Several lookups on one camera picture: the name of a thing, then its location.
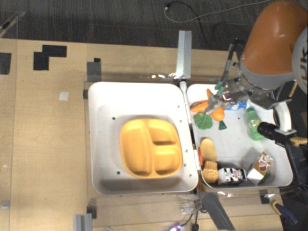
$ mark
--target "yellow divided plate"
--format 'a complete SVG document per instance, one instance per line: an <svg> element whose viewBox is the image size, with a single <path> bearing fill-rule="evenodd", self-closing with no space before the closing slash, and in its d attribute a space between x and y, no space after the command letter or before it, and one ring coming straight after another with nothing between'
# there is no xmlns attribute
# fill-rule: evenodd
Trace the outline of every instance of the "yellow divided plate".
<svg viewBox="0 0 308 231"><path fill-rule="evenodd" d="M170 176L182 166L177 130L164 120L131 120L123 125L120 142L124 166L137 178Z"/></svg>

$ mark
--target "orange toy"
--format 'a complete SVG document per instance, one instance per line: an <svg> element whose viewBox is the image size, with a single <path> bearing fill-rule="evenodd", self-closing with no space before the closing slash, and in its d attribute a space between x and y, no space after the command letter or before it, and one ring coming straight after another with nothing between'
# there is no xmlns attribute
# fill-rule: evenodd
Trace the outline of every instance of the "orange toy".
<svg viewBox="0 0 308 231"><path fill-rule="evenodd" d="M199 154L200 166L203 167L203 158L202 158L202 155L201 155L200 147L198 147L198 154Z"/></svg>
<svg viewBox="0 0 308 231"><path fill-rule="evenodd" d="M207 89L206 93L207 93L207 98L209 99L212 92L210 91L210 89ZM208 107L208 103L207 101L205 101L191 108L191 111L192 112L204 112L207 107ZM211 116L213 117L215 121L222 121L225 118L225 112L222 107L219 107L217 110L211 113Z"/></svg>

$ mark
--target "white sink basin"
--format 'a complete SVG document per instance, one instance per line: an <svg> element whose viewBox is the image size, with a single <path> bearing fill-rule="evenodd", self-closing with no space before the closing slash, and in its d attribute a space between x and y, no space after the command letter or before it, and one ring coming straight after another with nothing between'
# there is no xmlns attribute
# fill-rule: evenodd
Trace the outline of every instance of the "white sink basin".
<svg viewBox="0 0 308 231"><path fill-rule="evenodd" d="M198 175L182 92L171 84L98 82L89 89L94 188L102 194L188 192ZM140 179L129 174L120 151L122 126L133 119L171 123L180 138L183 165L167 177Z"/></svg>

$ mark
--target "white tray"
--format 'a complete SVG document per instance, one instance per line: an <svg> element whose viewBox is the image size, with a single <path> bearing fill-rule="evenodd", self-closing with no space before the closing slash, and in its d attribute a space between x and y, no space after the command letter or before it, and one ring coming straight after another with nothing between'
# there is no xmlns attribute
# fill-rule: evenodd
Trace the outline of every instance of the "white tray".
<svg viewBox="0 0 308 231"><path fill-rule="evenodd" d="M201 100L206 100L206 89L216 93L215 85L194 84L187 89L188 101L191 104ZM274 123L273 110L265 110L260 106L248 102L254 107L261 121ZM196 146L200 145L202 138L209 138L214 142L217 151L217 161L222 167L237 167L247 170L251 163L254 163L258 156L265 151L274 162L270 167L270 177L266 181L256 186L250 180L239 184L238 188L264 188L282 187L292 182L293 173L286 150L275 144L274 141L263 139L254 141L249 136L248 114L246 110L225 111L224 122L227 126L225 130L219 130L219 122L213 120L211 129L200 130L193 121L193 132ZM234 188L234 186L217 186L214 188Z"/></svg>
<svg viewBox="0 0 308 231"><path fill-rule="evenodd" d="M188 192L198 182L182 92L171 84L98 82L88 93L92 181L103 194ZM130 175L120 151L120 131L129 120L163 119L180 137L183 166L174 175L139 179Z"/></svg>

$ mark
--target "purple light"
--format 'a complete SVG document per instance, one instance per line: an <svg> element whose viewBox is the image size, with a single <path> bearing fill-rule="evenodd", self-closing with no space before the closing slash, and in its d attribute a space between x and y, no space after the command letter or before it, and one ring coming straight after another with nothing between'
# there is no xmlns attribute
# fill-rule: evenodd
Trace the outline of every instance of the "purple light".
<svg viewBox="0 0 308 231"><path fill-rule="evenodd" d="M181 226L176 226L170 229L169 231L181 231L181 230L182 230Z"/></svg>

